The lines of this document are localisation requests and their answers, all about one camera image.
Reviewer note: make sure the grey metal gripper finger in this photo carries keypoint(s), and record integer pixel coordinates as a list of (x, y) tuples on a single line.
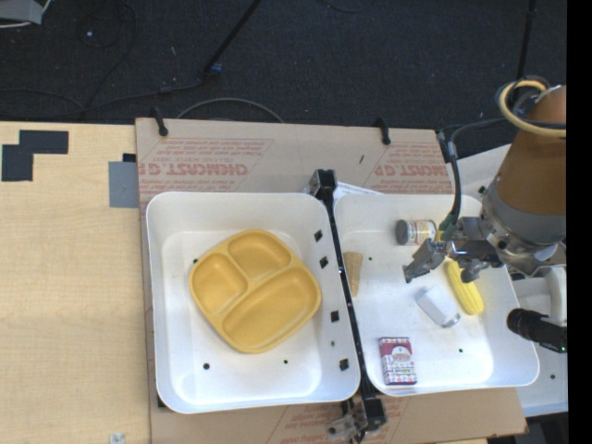
[(423, 259), (472, 271)]

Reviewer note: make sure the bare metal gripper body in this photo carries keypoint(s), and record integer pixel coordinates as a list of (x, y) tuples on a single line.
[(481, 248)]

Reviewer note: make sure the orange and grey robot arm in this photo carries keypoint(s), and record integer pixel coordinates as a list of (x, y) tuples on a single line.
[(532, 169)]

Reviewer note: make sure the yellow corn cob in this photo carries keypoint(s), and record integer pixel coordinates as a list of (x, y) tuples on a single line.
[(467, 294)]

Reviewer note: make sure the small can with grey lid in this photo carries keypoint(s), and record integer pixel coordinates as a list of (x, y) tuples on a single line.
[(418, 232)]

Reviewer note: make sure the white plastic bottle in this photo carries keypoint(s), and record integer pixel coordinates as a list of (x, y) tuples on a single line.
[(437, 305)]

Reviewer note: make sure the thin black rod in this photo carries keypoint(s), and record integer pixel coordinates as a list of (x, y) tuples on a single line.
[(346, 285)]

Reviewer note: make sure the white plastic tray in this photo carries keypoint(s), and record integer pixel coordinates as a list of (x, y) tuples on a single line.
[(416, 340), (185, 294)]

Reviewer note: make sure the red and white carton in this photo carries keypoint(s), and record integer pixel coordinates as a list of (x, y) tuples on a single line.
[(397, 361)]

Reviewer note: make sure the yellow divided plate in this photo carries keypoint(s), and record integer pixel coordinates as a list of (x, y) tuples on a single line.
[(259, 294)]

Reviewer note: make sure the brown cardboard board red print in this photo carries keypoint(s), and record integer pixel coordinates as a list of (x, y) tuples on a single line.
[(277, 160)]

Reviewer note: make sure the black cylinder on white bracket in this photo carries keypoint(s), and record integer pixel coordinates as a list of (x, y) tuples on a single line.
[(536, 326)]

